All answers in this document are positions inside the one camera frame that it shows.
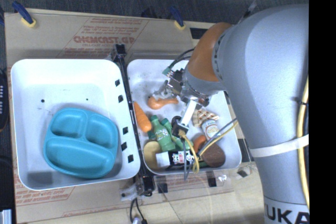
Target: blue divided tray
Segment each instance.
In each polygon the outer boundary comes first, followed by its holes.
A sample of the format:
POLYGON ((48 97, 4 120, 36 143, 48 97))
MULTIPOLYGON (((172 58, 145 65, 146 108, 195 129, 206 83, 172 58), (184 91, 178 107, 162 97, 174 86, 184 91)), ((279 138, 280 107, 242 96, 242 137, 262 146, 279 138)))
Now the blue divided tray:
POLYGON ((57 171, 80 178, 100 178, 113 168, 118 139, 118 129, 109 118, 65 108, 48 126, 43 154, 57 171))

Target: hole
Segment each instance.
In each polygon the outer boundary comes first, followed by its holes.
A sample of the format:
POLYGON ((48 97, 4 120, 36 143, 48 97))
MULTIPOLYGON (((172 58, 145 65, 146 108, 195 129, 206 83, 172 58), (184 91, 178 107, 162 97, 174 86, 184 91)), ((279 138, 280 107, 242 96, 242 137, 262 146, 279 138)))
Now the hole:
POLYGON ((133 155, 129 155, 128 156, 128 163, 131 163, 132 161, 134 161, 133 155))
POLYGON ((121 144, 121 150, 124 151, 127 148, 127 143, 124 142, 121 144))

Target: white tape band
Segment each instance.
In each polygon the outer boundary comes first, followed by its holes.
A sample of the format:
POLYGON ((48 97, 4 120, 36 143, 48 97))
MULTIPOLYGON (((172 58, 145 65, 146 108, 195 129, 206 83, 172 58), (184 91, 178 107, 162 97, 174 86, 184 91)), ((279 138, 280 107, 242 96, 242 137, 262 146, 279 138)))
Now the white tape band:
POLYGON ((309 134, 275 146, 250 148, 249 150, 254 158, 261 158, 294 151, 307 145, 309 145, 309 134))

